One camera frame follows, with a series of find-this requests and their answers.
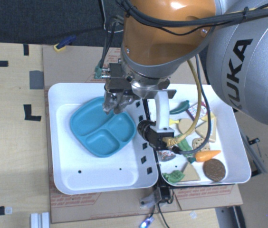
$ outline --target green vegetable toy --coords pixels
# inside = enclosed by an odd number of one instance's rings
[[[187,111],[189,109],[189,101],[183,101],[177,108],[170,111],[170,115],[175,115],[184,111]]]
[[[175,170],[171,173],[163,173],[163,177],[165,177],[165,179],[169,182],[169,183],[176,183],[179,182],[181,179],[184,178],[184,174],[179,171],[179,170]]]
[[[183,139],[180,143],[177,144],[177,146],[182,151],[190,151],[192,150],[192,147],[188,144],[186,139]],[[184,154],[185,157],[192,157],[192,154]]]

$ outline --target brown cookie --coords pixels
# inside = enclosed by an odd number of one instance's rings
[[[220,181],[226,175],[226,168],[224,164],[217,159],[205,161],[202,169],[206,177],[213,181]]]

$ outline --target toy cookie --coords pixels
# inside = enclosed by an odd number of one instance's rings
[[[224,164],[218,159],[210,159],[205,161],[202,169],[206,177],[213,181],[220,181],[226,175]]]
[[[196,149],[198,147],[200,147],[200,145],[204,142],[204,138],[195,138],[192,141],[192,147],[193,149]],[[202,149],[200,151],[207,151],[210,150],[210,144],[206,143],[204,147],[202,147]]]
[[[191,127],[192,123],[193,123],[192,119],[190,119],[190,118],[182,118],[178,122],[178,130],[181,133],[186,133],[188,131],[188,129]]]
[[[205,138],[208,131],[208,122],[202,123],[200,126],[195,128],[195,131],[199,136]],[[209,141],[212,143],[216,142],[216,117],[211,119],[211,134]]]
[[[187,163],[185,170],[183,171],[185,175],[180,181],[200,181],[201,178],[195,170],[194,166],[191,163]]]

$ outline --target blue plastic plate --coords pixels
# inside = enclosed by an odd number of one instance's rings
[[[135,136],[136,126],[127,112],[107,115],[102,109],[104,97],[97,97],[80,107],[71,117],[75,137],[92,154],[109,157],[125,147]]]

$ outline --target cardboard box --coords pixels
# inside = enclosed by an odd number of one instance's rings
[[[117,62],[120,49],[111,48],[108,63]],[[51,138],[48,113],[48,90],[57,83],[104,83],[94,79],[94,69],[102,54],[101,47],[74,47],[57,53],[52,46],[43,46],[48,162],[50,175],[51,222],[67,222],[149,214],[152,208],[141,208],[140,199],[149,196],[153,188],[66,195],[59,192],[53,180]],[[194,84],[188,64],[183,63],[171,77],[171,83]],[[162,212],[206,209],[242,204],[238,186],[189,187],[174,189],[174,202],[164,204]]]

